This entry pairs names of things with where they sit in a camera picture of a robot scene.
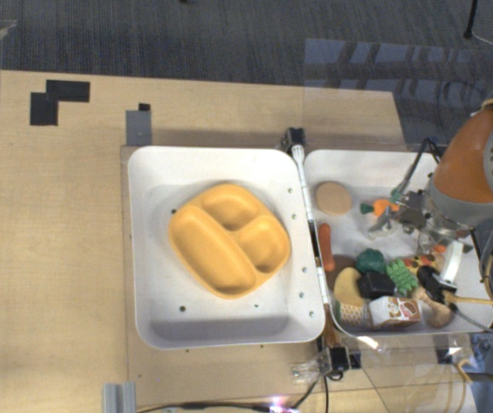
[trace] green toy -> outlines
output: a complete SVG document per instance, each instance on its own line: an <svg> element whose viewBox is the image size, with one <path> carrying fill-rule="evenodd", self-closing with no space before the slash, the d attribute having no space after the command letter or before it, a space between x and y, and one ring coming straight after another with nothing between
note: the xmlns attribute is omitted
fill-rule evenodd
<svg viewBox="0 0 493 413"><path fill-rule="evenodd" d="M355 267L362 274L367 272L384 273L384 255L378 250L371 250L368 248L359 254L357 260L355 261Z"/></svg>
<svg viewBox="0 0 493 413"><path fill-rule="evenodd" d="M418 287L418 280L409 272L402 260L397 259L395 262L391 262L385 272L390 276L397 287L397 291L402 295L406 296L407 293Z"/></svg>

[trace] tan round object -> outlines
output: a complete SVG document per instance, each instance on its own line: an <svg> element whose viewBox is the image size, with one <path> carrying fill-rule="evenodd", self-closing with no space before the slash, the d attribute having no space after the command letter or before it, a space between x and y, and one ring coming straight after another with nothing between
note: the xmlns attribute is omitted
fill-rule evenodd
<svg viewBox="0 0 493 413"><path fill-rule="evenodd" d="M323 182L317 186L315 200L321 211L330 215L345 214L351 209L351 195L338 182Z"/></svg>
<svg viewBox="0 0 493 413"><path fill-rule="evenodd" d="M357 280L361 273L355 268L345 268L336 279L334 296L343 305L361 307L365 305L365 299L361 297Z"/></svg>

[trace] yellow divided plate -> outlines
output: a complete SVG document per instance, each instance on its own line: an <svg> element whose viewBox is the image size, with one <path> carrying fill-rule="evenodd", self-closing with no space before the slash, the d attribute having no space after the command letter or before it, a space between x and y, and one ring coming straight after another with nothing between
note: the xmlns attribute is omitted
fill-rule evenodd
<svg viewBox="0 0 493 413"><path fill-rule="evenodd" d="M190 273L224 299L251 293L282 268L290 240L277 218L247 189L226 183L182 206L169 242Z"/></svg>

